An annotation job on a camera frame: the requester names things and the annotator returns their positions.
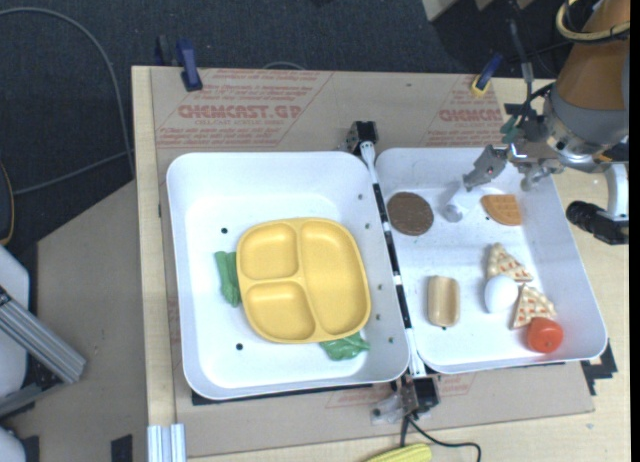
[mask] red tomato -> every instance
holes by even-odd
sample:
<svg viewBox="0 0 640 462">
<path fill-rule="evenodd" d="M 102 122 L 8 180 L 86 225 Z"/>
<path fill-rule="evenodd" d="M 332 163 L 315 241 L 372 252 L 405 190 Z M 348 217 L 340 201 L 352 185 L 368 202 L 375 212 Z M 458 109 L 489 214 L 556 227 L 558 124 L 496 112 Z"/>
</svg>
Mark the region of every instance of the red tomato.
<svg viewBox="0 0 640 462">
<path fill-rule="evenodd" d="M 553 352 L 562 343 L 562 327 L 548 318 L 534 318 L 527 330 L 527 343 L 536 352 Z"/>
</svg>

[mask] wooden table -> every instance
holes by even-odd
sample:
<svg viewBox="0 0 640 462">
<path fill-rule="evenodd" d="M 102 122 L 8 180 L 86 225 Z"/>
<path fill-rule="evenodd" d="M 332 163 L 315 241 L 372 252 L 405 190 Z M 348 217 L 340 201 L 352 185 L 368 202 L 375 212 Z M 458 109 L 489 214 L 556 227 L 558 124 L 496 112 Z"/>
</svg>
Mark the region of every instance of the wooden table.
<svg viewBox="0 0 640 462">
<path fill-rule="evenodd" d="M 152 69 L 134 67 L 133 98 L 135 148 L 137 164 L 140 254 L 146 352 L 146 387 L 148 424 L 167 427 L 176 423 L 177 409 L 171 360 L 167 308 L 167 283 L 163 234 L 159 217 L 161 203 Z M 352 73 L 349 78 L 357 77 Z M 379 90 L 386 90 L 387 80 L 398 75 L 368 74 Z M 407 75 L 407 80 L 419 77 Z M 524 85 L 519 80 L 494 79 L 499 103 L 520 103 Z M 411 97 L 405 96 L 396 107 L 411 109 Z M 602 175 L 586 175 L 568 170 L 553 178 L 566 207 L 580 199 L 606 204 L 606 183 Z M 481 445 L 484 460 L 630 460 L 630 387 L 629 387 L 629 250 L 628 246 L 611 247 L 588 233 L 572 227 L 588 277 L 605 320 L 610 345 L 617 363 L 612 379 L 596 383 L 593 398 L 595 411 L 527 421 L 441 430 L 434 435 L 447 442 L 472 440 Z M 230 432 L 212 432 L 225 436 Z M 250 436 L 251 431 L 243 432 Z M 411 434 L 410 442 L 423 440 Z M 398 435 L 376 436 L 342 442 L 330 442 L 267 449 L 259 452 L 203 456 L 190 460 L 365 460 L 367 457 L 397 447 Z M 433 447 L 434 460 L 475 460 L 475 452 Z"/>
</svg>

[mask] white egg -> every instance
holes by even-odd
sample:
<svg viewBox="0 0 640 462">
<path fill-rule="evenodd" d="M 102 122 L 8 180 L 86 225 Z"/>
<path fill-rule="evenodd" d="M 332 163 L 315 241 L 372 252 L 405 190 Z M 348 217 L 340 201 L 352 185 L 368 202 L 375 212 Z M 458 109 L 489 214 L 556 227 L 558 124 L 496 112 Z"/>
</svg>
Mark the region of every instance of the white egg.
<svg viewBox="0 0 640 462">
<path fill-rule="evenodd" d="M 518 283 L 506 275 L 494 275 L 484 287 L 484 302 L 490 313 L 511 307 L 518 300 Z"/>
</svg>

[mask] yellow divided plate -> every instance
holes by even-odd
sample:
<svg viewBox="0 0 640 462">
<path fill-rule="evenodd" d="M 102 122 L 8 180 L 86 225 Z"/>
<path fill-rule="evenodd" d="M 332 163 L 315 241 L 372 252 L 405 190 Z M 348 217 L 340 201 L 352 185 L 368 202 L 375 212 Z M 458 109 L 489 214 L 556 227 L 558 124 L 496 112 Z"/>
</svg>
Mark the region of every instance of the yellow divided plate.
<svg viewBox="0 0 640 462">
<path fill-rule="evenodd" d="M 270 341 L 340 339 L 369 319 L 358 246 L 332 220 L 294 218 L 252 227 L 238 242 L 237 268 L 249 323 Z"/>
</svg>

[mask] dark floor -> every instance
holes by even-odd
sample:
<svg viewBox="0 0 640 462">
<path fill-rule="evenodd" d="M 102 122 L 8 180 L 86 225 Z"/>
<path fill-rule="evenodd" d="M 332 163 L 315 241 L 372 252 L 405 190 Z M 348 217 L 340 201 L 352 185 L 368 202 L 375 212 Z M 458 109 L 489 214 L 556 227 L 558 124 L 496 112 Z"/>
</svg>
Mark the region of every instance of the dark floor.
<svg viewBox="0 0 640 462">
<path fill-rule="evenodd" d="M 289 61 L 307 69 L 476 73 L 499 51 L 515 53 L 515 18 L 527 50 L 559 42 L 553 18 L 563 0 L 520 11 L 497 0 L 479 12 L 459 0 L 435 22 L 421 0 L 0 0 L 51 9 L 92 34 L 112 63 L 131 136 L 130 68 L 154 64 L 155 40 L 190 38 L 202 67 L 260 68 Z M 0 159 L 16 191 L 19 253 L 132 179 L 113 83 L 86 33 L 42 13 L 0 16 Z M 553 77 L 567 48 L 534 59 Z M 498 76 L 519 76 L 505 61 Z M 73 179 L 32 186 L 120 157 Z"/>
</svg>

